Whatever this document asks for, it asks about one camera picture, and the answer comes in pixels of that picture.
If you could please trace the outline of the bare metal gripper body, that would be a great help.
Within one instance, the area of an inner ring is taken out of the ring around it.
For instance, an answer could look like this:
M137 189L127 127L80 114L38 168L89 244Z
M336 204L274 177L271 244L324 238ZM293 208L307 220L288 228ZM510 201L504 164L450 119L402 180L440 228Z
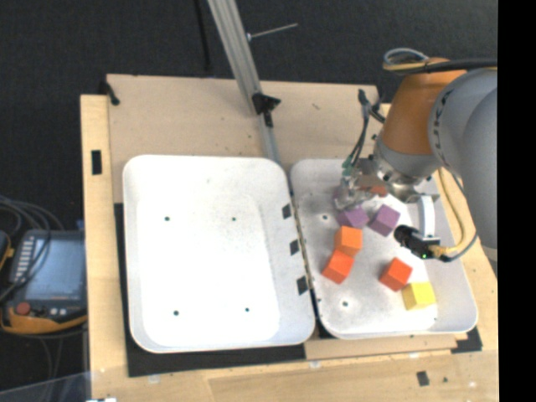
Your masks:
M404 174L383 158L346 160L346 186L349 194L355 189L367 189L370 192L370 199L390 194L402 203L414 203L420 197L417 186L430 179L431 175Z

